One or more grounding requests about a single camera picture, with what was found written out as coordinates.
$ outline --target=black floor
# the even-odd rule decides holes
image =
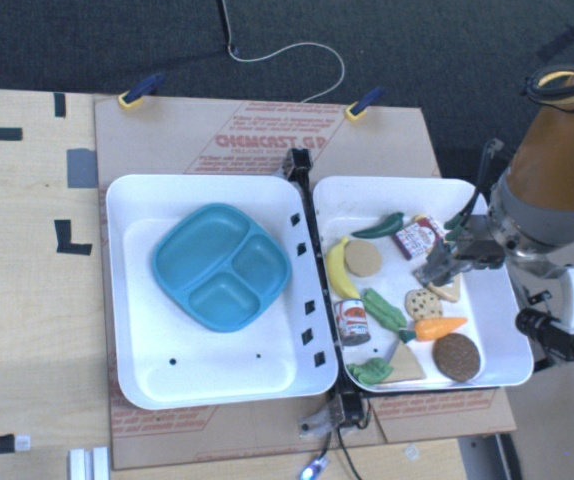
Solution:
[[[226,2],[241,57],[299,41],[342,56],[317,102],[383,86],[378,104],[420,107],[445,177],[473,180],[490,138],[516,147],[538,110],[525,77],[574,64],[574,0]],[[4,89],[119,93],[164,71],[161,95],[302,101],[340,74],[321,48],[240,64],[225,45],[217,0],[0,0]]]

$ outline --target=can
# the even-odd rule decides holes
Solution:
[[[337,302],[336,327],[340,342],[348,347],[360,345],[371,339],[367,326],[365,306],[360,299],[345,299]]]

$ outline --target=white cable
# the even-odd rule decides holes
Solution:
[[[225,16],[225,24],[227,26],[227,53],[229,54],[229,56],[233,60],[235,60],[236,62],[240,62],[240,63],[261,62],[264,60],[271,59],[272,57],[276,57],[277,55],[280,55],[281,53],[284,53],[287,50],[291,50],[293,48],[299,48],[299,47],[304,47],[304,46],[313,46],[316,48],[322,48],[323,50],[327,50],[328,52],[333,54],[338,59],[338,62],[340,63],[340,77],[338,78],[336,83],[334,85],[332,85],[329,89],[326,89],[322,92],[314,94],[313,96],[310,96],[309,98],[305,98],[304,100],[302,100],[301,103],[307,103],[307,102],[312,101],[316,98],[320,98],[321,96],[324,96],[325,94],[329,94],[330,92],[334,91],[341,83],[343,83],[343,80],[345,79],[345,63],[343,61],[343,58],[340,56],[340,54],[336,50],[334,50],[330,46],[327,46],[327,45],[324,45],[321,43],[315,43],[315,42],[311,42],[311,41],[294,43],[294,44],[290,44],[289,46],[285,46],[284,48],[281,48],[279,50],[276,50],[273,53],[270,53],[268,55],[264,55],[262,57],[257,57],[254,59],[241,59],[240,57],[236,56],[236,54],[232,51],[231,23],[229,22],[229,12],[227,11],[227,2],[225,0],[220,0],[220,1],[222,3],[222,6],[223,6],[223,14]]]

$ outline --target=cardboard sheet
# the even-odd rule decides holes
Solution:
[[[340,105],[148,97],[132,111],[95,103],[103,276],[115,469],[319,450],[298,420],[326,396],[190,409],[131,405],[116,377],[105,193],[127,174],[274,174],[290,148],[307,148],[312,186],[327,176],[439,176],[422,112],[371,107],[357,122]],[[348,446],[490,434],[515,429],[502,389],[376,398],[375,418]]]

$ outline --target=light wood surface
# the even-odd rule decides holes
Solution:
[[[93,97],[68,95],[54,116],[51,93],[0,90],[0,435],[28,434],[31,450],[0,455],[0,479],[66,478],[67,453],[110,445],[98,193],[67,186],[66,152],[95,149]],[[56,253],[54,220],[90,256]],[[352,448],[364,479],[465,479],[455,439]],[[340,451],[323,478],[352,478]],[[296,478],[309,454],[112,472],[135,478]]]

